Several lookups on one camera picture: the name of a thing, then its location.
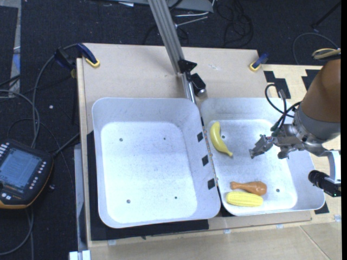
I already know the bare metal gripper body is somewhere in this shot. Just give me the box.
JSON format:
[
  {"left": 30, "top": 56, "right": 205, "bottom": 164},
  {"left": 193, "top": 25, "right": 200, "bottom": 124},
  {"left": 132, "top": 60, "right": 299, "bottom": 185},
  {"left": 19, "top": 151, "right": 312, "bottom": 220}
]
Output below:
[{"left": 272, "top": 123, "right": 327, "bottom": 157}]

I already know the white plastic tray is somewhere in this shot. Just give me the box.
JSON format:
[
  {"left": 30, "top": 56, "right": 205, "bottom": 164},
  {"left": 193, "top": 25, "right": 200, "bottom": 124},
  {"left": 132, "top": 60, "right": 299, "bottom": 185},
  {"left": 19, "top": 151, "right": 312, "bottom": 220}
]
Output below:
[
  {"left": 200, "top": 97, "right": 326, "bottom": 217},
  {"left": 91, "top": 97, "right": 222, "bottom": 229}
]

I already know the brown chicken drumstick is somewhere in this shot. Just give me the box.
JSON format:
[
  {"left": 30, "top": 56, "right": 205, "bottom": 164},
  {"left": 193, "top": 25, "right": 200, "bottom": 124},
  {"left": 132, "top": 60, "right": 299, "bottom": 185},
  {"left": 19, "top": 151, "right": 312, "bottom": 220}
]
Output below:
[{"left": 230, "top": 181, "right": 268, "bottom": 197}]

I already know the yellow banana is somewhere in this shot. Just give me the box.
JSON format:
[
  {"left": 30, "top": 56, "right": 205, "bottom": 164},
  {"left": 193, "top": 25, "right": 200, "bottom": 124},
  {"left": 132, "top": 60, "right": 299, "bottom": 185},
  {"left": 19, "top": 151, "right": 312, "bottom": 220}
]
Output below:
[{"left": 210, "top": 121, "right": 234, "bottom": 158}]

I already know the yellow corn cob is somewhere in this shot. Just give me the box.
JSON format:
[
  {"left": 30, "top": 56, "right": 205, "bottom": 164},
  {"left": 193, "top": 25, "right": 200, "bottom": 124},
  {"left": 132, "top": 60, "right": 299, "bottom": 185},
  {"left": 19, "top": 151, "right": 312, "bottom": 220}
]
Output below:
[{"left": 226, "top": 191, "right": 264, "bottom": 207}]

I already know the pale wood board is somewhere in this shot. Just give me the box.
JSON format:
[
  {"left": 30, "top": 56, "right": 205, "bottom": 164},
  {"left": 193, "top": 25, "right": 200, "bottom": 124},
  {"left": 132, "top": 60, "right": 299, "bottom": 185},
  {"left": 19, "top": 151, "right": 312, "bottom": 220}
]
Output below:
[{"left": 76, "top": 42, "right": 313, "bottom": 249}]

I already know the black cylinder on white bracket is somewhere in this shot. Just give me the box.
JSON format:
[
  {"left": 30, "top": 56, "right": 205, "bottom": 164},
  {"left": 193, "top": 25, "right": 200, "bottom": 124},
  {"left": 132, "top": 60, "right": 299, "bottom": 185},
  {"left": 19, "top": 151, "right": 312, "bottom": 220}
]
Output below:
[{"left": 308, "top": 149, "right": 342, "bottom": 198}]

